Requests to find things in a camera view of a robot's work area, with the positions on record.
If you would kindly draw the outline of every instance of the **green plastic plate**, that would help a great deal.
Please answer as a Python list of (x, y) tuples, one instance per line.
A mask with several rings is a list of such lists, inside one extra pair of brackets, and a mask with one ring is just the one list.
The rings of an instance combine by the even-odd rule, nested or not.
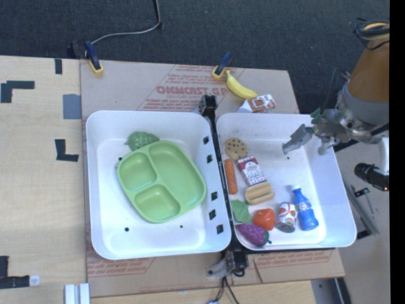
[(182, 148), (170, 141), (143, 146), (119, 162), (118, 180), (144, 219), (163, 223), (200, 204), (205, 180)]

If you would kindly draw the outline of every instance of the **dark gray carpet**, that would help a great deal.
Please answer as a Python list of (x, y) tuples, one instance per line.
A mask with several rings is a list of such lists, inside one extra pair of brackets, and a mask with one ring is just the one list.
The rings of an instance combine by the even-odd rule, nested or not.
[[(99, 58), (215, 65), (231, 51), (234, 67), (288, 70), (301, 113), (322, 104), (334, 68), (355, 66), (351, 22), (390, 15), (390, 0), (158, 1), (163, 28), (100, 41)], [(71, 41), (155, 22), (152, 0), (0, 0), (0, 54), (66, 58)]]

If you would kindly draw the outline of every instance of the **red tomato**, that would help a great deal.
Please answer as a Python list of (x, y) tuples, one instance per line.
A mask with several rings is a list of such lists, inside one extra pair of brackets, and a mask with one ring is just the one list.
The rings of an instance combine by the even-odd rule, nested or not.
[(271, 208), (258, 210), (252, 218), (252, 223), (270, 231), (276, 225), (276, 215)]

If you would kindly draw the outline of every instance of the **bottle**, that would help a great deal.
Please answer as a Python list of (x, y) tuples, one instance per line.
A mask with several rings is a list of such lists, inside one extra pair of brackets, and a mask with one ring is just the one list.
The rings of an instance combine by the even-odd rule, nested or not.
[(311, 202), (302, 194), (300, 185), (293, 185), (292, 192), (296, 196), (295, 204), (297, 206), (301, 228), (304, 231), (309, 231), (318, 227), (319, 222), (315, 217)]

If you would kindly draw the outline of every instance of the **table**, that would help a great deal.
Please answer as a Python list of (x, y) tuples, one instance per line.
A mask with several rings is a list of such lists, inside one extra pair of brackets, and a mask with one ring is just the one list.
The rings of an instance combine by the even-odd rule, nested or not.
[[(9, 276), (38, 275), (40, 286), (2, 289), (3, 303), (63, 303), (66, 284), (86, 282), (82, 121), (64, 119), (63, 98), (80, 95), (80, 62), (0, 57), (0, 255)], [(34, 81), (35, 89), (23, 89)], [(78, 161), (56, 160), (55, 140)], [(310, 281), (233, 287), (241, 303), (264, 298), (315, 303)], [(91, 303), (207, 303), (217, 289), (92, 298)], [(221, 303), (233, 303), (226, 291)]]

